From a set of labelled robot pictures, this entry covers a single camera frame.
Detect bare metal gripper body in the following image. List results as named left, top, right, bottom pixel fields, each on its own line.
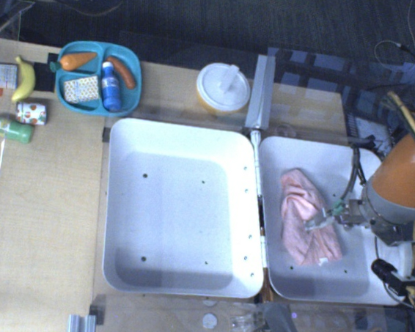
left=333, top=196, right=415, bottom=250

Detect pink cloth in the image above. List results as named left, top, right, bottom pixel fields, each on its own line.
left=271, top=166, right=353, bottom=270

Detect white plastic tray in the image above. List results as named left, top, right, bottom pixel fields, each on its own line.
left=93, top=115, right=280, bottom=307
left=243, top=133, right=415, bottom=313

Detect yellow cup with white lid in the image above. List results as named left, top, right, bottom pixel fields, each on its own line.
left=192, top=59, right=254, bottom=120

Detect brown sausage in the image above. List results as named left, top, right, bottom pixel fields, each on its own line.
left=102, top=54, right=140, bottom=92

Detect blue bottle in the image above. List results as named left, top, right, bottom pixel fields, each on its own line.
left=96, top=60, right=128, bottom=114

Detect blue divided plate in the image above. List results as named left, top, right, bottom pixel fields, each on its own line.
left=51, top=37, right=147, bottom=121

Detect orange carrot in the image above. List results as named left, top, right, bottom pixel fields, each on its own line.
left=48, top=47, right=99, bottom=77

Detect white can with orange print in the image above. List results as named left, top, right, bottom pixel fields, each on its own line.
left=14, top=100, right=50, bottom=127

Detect green bottle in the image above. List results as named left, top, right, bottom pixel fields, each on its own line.
left=0, top=116, right=37, bottom=146

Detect yellow banana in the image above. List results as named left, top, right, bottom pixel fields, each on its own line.
left=10, top=54, right=40, bottom=106

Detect black cylinder on white bracket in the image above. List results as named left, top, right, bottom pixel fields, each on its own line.
left=368, top=234, right=415, bottom=299

